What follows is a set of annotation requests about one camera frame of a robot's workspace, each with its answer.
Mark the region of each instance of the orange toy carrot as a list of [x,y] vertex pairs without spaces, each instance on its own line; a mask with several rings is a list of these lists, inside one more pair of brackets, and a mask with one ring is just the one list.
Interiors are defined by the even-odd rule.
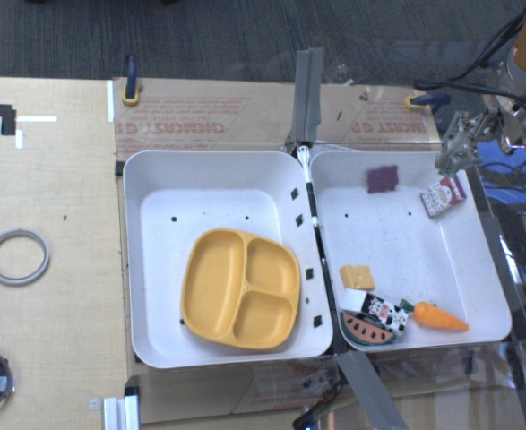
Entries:
[[411,305],[405,299],[400,301],[400,307],[414,315],[414,318],[420,322],[436,328],[446,328],[447,330],[468,330],[470,326],[458,317],[440,309],[435,305],[420,301],[416,305]]

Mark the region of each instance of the yellow plate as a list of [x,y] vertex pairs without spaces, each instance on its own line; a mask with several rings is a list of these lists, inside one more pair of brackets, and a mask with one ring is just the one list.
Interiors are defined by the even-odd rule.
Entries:
[[194,243],[181,312],[195,334],[241,348],[273,348],[297,317],[300,273],[284,245],[237,229],[217,228]]

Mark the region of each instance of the wooden surface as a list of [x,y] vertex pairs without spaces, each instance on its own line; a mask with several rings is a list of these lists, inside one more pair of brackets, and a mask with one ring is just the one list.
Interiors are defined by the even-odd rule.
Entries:
[[[49,268],[38,281],[19,288],[0,284],[0,353],[9,360],[16,388],[0,408],[0,430],[100,429],[100,410],[90,409],[90,399],[97,404],[124,393],[115,129],[108,121],[106,86],[0,78],[0,103],[12,105],[18,116],[57,118],[19,124],[20,150],[14,137],[0,135],[0,232],[33,228],[51,249]],[[0,247],[0,269],[15,276],[40,260],[39,248],[25,239]],[[396,402],[411,428],[525,427],[517,395],[505,387]],[[298,415],[294,409],[146,427],[291,428]],[[348,428],[336,418],[337,429]],[[371,428],[363,413],[354,422]]]

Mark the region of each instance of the gray ring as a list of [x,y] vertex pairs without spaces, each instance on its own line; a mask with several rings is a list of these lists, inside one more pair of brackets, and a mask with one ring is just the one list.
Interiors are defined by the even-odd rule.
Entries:
[[14,279],[11,277],[6,277],[0,273],[0,282],[5,285],[11,286],[20,286],[30,283],[38,279],[47,269],[49,264],[49,247],[47,246],[46,239],[37,231],[33,229],[26,228],[16,228],[16,229],[7,229],[6,231],[0,233],[0,245],[5,242],[7,239],[12,237],[29,237],[36,241],[41,249],[44,251],[44,261],[42,264],[29,276],[22,277],[21,279]]

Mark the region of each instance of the watermelon slice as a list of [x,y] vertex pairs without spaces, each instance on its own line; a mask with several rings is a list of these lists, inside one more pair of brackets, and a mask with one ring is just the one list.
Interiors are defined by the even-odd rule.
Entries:
[[350,340],[358,342],[359,344],[380,346],[382,344],[388,344],[396,338],[396,334],[373,325],[363,314],[340,312],[339,317],[344,334]]

